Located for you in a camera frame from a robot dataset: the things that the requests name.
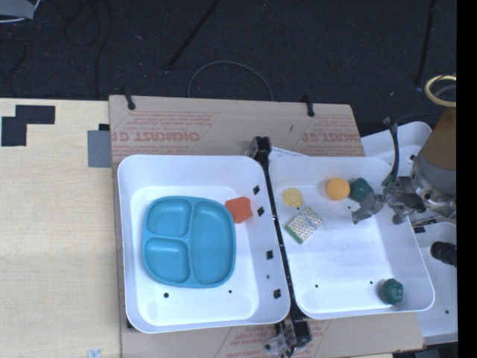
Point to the brown cardboard board red print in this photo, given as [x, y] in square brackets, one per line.
[223, 129]

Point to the black cylinder on white bracket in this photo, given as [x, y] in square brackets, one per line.
[444, 253]

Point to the green toy pepper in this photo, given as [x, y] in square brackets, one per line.
[360, 188]

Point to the orange ball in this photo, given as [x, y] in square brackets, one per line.
[338, 189]

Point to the green toy broccoli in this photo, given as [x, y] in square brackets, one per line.
[392, 291]

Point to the orange block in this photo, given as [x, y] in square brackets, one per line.
[239, 209]

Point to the white plastic tray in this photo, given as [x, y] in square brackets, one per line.
[194, 311]
[346, 259]

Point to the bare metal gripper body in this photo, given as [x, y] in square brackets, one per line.
[410, 198]

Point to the blue divided plate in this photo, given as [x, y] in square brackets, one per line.
[208, 244]

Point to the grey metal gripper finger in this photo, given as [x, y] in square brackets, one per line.
[400, 218]
[367, 207]

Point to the thin black rod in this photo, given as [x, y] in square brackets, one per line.
[277, 222]

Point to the patterned green-edged packet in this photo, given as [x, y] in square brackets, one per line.
[303, 225]

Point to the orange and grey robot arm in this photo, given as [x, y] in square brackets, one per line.
[441, 140]

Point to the yellow toy biscuit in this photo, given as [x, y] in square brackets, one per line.
[292, 197]

